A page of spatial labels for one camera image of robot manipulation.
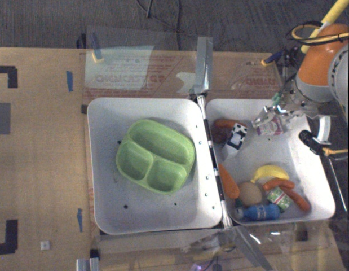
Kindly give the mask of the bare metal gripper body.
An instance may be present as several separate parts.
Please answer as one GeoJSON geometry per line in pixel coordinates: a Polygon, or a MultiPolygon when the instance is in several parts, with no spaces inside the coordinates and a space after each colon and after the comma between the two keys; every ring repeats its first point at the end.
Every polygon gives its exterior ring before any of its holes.
{"type": "Polygon", "coordinates": [[[280,97],[278,106],[293,111],[294,117],[305,115],[310,119],[314,119],[319,114],[318,105],[295,90],[284,91],[280,97]]]}

